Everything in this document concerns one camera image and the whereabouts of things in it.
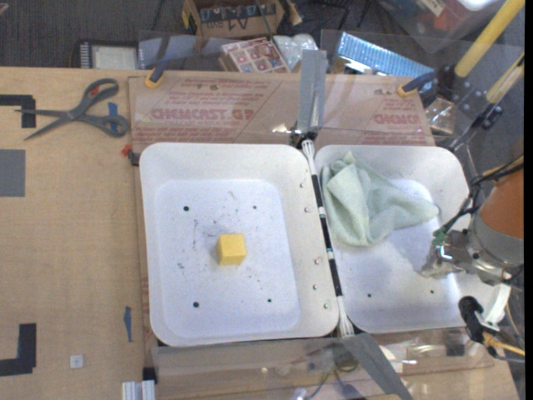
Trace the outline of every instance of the gray square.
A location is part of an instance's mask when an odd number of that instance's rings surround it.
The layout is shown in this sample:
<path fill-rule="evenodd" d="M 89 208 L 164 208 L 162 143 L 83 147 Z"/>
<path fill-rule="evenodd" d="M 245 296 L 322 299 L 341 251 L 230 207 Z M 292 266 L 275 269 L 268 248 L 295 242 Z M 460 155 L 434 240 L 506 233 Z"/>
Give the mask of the gray square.
<path fill-rule="evenodd" d="M 26 151 L 0 149 L 0 197 L 26 195 Z"/>

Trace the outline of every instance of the crumpled cloth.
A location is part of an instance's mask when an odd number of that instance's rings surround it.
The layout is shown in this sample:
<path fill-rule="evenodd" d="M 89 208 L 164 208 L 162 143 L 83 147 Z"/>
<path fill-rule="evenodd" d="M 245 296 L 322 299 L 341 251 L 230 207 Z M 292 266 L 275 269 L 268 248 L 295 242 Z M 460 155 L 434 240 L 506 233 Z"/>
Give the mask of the crumpled cloth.
<path fill-rule="evenodd" d="M 402 192 L 351 152 L 322 169 L 321 185 L 331 234 L 353 246 L 372 246 L 393 230 L 439 213 L 433 203 Z"/>

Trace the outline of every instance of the yellow tube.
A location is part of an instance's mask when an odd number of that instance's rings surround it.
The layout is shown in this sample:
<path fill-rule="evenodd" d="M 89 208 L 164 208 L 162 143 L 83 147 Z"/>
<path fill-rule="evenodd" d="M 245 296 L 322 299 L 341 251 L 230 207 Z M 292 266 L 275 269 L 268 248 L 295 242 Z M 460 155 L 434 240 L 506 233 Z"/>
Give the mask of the yellow tube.
<path fill-rule="evenodd" d="M 492 86 L 486 93 L 486 100 L 489 103 L 498 103 L 500 99 L 502 99 L 506 93 L 509 92 L 522 77 L 524 77 L 524 72 L 526 70 L 524 55 L 525 53 L 522 52 L 504 75 L 501 76 L 498 81 L 494 83 L 494 86 Z"/>
<path fill-rule="evenodd" d="M 486 51 L 507 28 L 516 14 L 526 4 L 526 0 L 507 0 L 496 15 L 487 24 L 480 36 L 472 43 L 468 51 L 457 63 L 455 73 L 465 78 L 472 68 L 483 58 Z"/>

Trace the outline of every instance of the wooden table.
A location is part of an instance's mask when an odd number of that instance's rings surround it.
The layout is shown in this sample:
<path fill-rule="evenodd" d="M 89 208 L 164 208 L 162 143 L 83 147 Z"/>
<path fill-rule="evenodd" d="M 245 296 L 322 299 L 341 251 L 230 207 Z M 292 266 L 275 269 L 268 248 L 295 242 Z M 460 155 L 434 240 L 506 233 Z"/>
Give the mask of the wooden table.
<path fill-rule="evenodd" d="M 0 67 L 0 94 L 32 95 L 37 108 L 69 108 L 99 78 L 129 115 L 128 77 L 144 72 Z M 0 377 L 0 398 L 116 399 L 141 381 L 142 328 L 135 169 L 111 138 L 73 122 L 26 142 L 15 107 L 0 106 L 0 150 L 23 150 L 23 197 L 0 197 L 0 361 L 17 357 L 20 324 L 36 323 L 36 367 Z M 94 108 L 107 114 L 107 104 Z M 37 127 L 49 121 L 37 116 Z M 132 336 L 124 322 L 129 308 Z M 83 355 L 81 368 L 71 356 Z M 517 398 L 508 367 L 404 378 L 415 398 Z"/>

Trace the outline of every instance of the plastic storage bin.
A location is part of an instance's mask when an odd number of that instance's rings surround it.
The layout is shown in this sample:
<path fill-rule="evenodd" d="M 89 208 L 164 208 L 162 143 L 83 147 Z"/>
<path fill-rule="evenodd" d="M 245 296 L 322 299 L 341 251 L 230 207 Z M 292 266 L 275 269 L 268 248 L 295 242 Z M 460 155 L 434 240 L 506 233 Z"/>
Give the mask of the plastic storage bin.
<path fill-rule="evenodd" d="M 483 26 L 505 0 L 377 1 L 428 53 L 434 53 Z"/>

